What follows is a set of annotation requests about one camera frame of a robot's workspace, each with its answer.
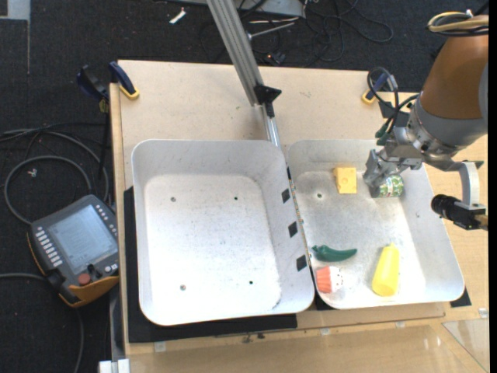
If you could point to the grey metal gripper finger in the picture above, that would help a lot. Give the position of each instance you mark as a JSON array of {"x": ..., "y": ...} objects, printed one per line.
[{"x": 373, "y": 173}]

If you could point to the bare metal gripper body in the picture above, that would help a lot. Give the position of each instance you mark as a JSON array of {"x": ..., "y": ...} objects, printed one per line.
[{"x": 405, "y": 148}]

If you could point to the green can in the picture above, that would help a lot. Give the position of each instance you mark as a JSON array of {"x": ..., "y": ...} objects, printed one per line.
[{"x": 393, "y": 187}]

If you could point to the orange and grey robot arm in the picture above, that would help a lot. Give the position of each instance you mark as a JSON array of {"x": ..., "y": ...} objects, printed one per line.
[{"x": 454, "y": 80}]

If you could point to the yellow cheese wedge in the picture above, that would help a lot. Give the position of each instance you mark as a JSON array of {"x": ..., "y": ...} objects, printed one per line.
[{"x": 345, "y": 180}]

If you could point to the white plastic tray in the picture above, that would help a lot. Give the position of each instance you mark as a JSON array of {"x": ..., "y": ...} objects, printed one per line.
[
  {"x": 357, "y": 224},
  {"x": 209, "y": 239}
]

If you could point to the thin black and white rod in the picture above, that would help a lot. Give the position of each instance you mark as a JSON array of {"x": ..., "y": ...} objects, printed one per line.
[{"x": 299, "y": 212}]

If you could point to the green chili pepper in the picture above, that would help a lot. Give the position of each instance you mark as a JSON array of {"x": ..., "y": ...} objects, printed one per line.
[{"x": 332, "y": 253}]

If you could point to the yellow squeeze bottle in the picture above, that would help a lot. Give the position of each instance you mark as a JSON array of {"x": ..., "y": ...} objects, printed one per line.
[{"x": 386, "y": 272}]

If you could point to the pink and white cupcake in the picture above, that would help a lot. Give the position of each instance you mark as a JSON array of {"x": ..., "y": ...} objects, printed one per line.
[{"x": 328, "y": 279}]

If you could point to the pale wood board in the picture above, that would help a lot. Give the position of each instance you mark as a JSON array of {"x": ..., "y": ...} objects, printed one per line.
[{"x": 186, "y": 103}]

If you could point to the black cylinder on white bracket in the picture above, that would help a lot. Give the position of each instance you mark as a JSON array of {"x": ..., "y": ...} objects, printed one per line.
[{"x": 468, "y": 212}]

